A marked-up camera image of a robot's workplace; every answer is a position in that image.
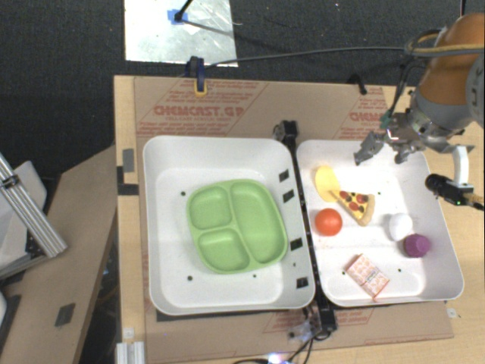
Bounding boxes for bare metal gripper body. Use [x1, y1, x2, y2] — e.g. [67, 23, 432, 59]
[384, 111, 452, 152]

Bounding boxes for pizza slice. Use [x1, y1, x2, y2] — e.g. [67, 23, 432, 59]
[327, 190, 377, 228]

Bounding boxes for white egg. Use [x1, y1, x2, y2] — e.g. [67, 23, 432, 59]
[387, 212, 414, 242]

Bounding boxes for orange ball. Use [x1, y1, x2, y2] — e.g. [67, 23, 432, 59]
[314, 208, 343, 237]

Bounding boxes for thin black rod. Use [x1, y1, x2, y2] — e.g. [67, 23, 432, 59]
[286, 136, 333, 329]

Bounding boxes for white plastic tray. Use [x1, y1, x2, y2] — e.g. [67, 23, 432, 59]
[295, 139, 465, 308]
[142, 135, 317, 316]

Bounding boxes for pink and white carton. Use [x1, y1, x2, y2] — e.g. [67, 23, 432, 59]
[343, 253, 391, 300]

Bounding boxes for brown cardboard board red print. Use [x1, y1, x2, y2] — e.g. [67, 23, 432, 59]
[132, 74, 455, 364]

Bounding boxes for green divided plate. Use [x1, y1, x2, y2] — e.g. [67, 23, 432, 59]
[185, 178, 289, 275]

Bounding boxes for black cylinder on white bracket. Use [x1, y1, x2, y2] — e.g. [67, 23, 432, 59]
[424, 145, 474, 206]

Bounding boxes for black block with thin wires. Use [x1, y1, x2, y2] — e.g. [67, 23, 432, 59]
[316, 304, 338, 335]
[272, 119, 300, 143]

